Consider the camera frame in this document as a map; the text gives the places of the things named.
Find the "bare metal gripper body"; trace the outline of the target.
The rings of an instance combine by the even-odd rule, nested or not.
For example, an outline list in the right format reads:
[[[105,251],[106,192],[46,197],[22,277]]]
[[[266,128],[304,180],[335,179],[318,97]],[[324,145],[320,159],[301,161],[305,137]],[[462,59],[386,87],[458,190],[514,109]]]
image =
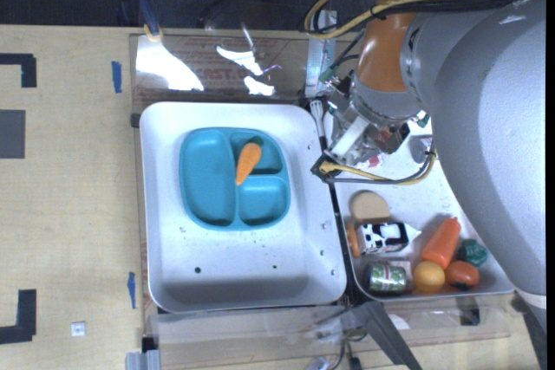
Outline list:
[[[358,116],[340,137],[340,160],[349,166],[396,152],[409,135],[407,122],[377,126]]]

